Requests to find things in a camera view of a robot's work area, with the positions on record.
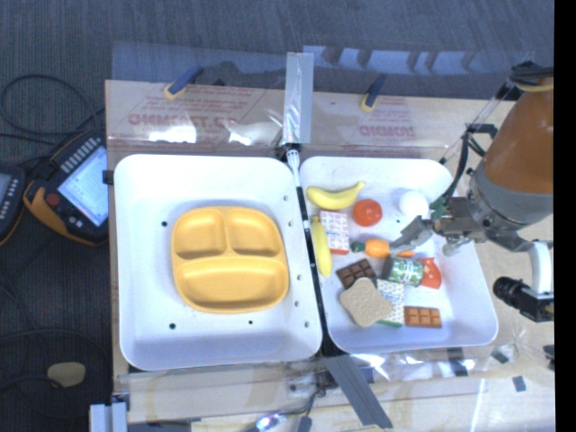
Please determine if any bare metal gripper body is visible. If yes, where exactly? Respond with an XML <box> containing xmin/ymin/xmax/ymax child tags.
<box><xmin>431</xmin><ymin>195</ymin><xmax>527</xmax><ymax>251</ymax></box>

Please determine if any white egg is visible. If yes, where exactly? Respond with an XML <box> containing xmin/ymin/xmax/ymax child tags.
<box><xmin>399</xmin><ymin>190</ymin><xmax>430</xmax><ymax>220</ymax></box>

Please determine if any orange carrot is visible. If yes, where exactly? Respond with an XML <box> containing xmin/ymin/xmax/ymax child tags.
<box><xmin>350</xmin><ymin>238</ymin><xmax>416</xmax><ymax>260</ymax></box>

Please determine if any green can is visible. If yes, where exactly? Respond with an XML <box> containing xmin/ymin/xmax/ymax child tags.
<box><xmin>382</xmin><ymin>256</ymin><xmax>425</xmax><ymax>287</ymax></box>

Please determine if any red pizza slice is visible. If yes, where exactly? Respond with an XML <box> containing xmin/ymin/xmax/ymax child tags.
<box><xmin>416</xmin><ymin>256</ymin><xmax>444</xmax><ymax>291</ymax></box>

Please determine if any orange round fruit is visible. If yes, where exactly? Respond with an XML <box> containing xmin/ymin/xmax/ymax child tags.
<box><xmin>353</xmin><ymin>198</ymin><xmax>383</xmax><ymax>228</ymax></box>

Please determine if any white packet with coloured print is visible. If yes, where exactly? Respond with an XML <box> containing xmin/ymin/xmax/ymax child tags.
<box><xmin>374</xmin><ymin>278</ymin><xmax>406</xmax><ymax>329</ymax></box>

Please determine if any dark brown chocolate bar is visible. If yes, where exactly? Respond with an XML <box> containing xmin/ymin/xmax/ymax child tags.
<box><xmin>336</xmin><ymin>258</ymin><xmax>378</xmax><ymax>290</ymax></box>

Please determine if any white carton with orange print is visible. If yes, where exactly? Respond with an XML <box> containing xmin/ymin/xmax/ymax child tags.
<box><xmin>319</xmin><ymin>211</ymin><xmax>351</xmax><ymax>256</ymax></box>

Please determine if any white plastic tray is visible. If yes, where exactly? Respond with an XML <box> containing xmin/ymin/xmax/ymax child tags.
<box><xmin>299</xmin><ymin>155</ymin><xmax>500</xmax><ymax>356</ymax></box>
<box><xmin>112</xmin><ymin>153</ymin><xmax>324</xmax><ymax>372</ymax></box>

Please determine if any beige bread slice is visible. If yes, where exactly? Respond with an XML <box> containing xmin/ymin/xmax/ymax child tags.
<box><xmin>338</xmin><ymin>277</ymin><xmax>394</xmax><ymax>329</ymax></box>

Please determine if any light brown biscuit bar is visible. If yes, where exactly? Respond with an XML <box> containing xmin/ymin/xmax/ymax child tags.
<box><xmin>403</xmin><ymin>306</ymin><xmax>444</xmax><ymax>330</ymax></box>

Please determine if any yellow banana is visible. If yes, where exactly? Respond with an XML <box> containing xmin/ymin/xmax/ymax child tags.
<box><xmin>305</xmin><ymin>181</ymin><xmax>366</xmax><ymax>212</ymax></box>
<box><xmin>310</xmin><ymin>215</ymin><xmax>334</xmax><ymax>279</ymax></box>

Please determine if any yellow divided plate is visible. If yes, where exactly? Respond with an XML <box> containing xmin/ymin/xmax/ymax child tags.
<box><xmin>170</xmin><ymin>205</ymin><xmax>291</xmax><ymax>315</ymax></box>

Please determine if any black cylinder on white bracket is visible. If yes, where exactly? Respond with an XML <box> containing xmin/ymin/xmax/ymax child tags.
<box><xmin>492</xmin><ymin>239</ymin><xmax>555</xmax><ymax>323</ymax></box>

